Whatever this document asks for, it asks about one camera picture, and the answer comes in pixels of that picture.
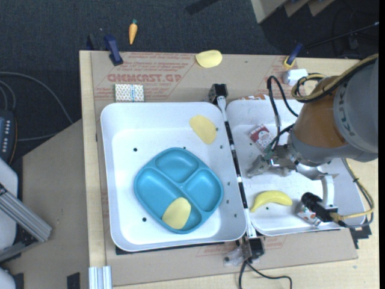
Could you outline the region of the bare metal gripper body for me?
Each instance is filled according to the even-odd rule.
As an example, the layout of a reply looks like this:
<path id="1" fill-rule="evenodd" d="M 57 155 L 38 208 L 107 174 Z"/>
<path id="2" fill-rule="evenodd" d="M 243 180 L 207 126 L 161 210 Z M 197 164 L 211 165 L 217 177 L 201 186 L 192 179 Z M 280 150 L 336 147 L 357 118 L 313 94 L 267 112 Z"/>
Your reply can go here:
<path id="1" fill-rule="evenodd" d="M 268 145 L 264 150 L 264 159 L 268 170 L 276 171 L 281 176 L 288 176 L 291 172 L 297 171 L 297 165 L 292 159 L 292 149 L 288 144 L 278 145 L 275 148 Z"/>

